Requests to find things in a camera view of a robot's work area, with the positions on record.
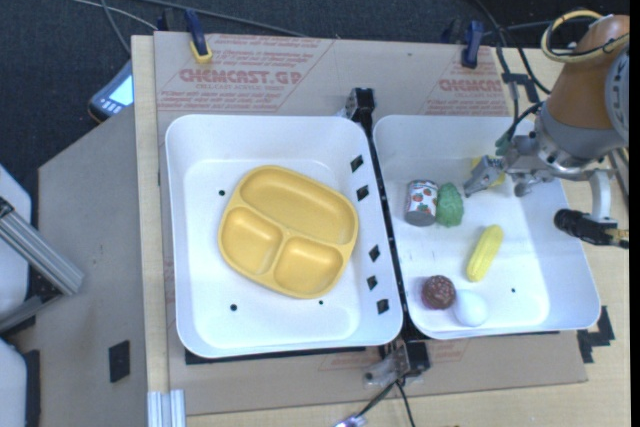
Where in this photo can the black cylinder on white bracket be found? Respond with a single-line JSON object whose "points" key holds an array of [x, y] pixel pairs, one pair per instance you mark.
{"points": [[582, 225]]}

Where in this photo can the yellow divided plate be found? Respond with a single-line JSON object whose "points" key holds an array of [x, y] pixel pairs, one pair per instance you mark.
{"points": [[287, 230]]}

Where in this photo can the brown doughnut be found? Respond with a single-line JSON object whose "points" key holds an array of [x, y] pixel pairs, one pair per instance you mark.
{"points": [[438, 292]]}

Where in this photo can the white egg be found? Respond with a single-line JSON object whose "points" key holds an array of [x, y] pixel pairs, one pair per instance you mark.
{"points": [[471, 309]]}

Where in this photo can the green broccoli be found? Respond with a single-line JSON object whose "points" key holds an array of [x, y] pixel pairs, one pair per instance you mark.
{"points": [[450, 206]]}

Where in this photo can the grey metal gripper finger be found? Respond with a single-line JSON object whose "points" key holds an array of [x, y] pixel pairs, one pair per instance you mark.
{"points": [[526, 186], [481, 176]]}

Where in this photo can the brown cardboard board red print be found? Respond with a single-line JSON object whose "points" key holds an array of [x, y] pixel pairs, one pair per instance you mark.
{"points": [[300, 80]]}

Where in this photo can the white plastic tray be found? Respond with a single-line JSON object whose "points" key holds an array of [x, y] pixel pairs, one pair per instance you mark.
{"points": [[540, 265], [210, 305]]}

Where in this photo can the yellow corn cob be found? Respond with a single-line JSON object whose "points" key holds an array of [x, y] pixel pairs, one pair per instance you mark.
{"points": [[484, 254]]}

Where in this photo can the small yellow toy food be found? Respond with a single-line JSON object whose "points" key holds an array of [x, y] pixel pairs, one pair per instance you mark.
{"points": [[476, 161]]}

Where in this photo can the thin black rod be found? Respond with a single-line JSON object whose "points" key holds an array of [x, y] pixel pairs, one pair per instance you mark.
{"points": [[391, 235]]}

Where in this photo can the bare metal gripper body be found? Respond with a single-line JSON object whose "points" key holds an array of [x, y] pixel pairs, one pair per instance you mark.
{"points": [[522, 157]]}

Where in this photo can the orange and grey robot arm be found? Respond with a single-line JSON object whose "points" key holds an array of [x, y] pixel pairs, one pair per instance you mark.
{"points": [[580, 80]]}

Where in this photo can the small strawberry print can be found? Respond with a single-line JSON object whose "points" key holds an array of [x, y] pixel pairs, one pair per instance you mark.
{"points": [[421, 204]]}

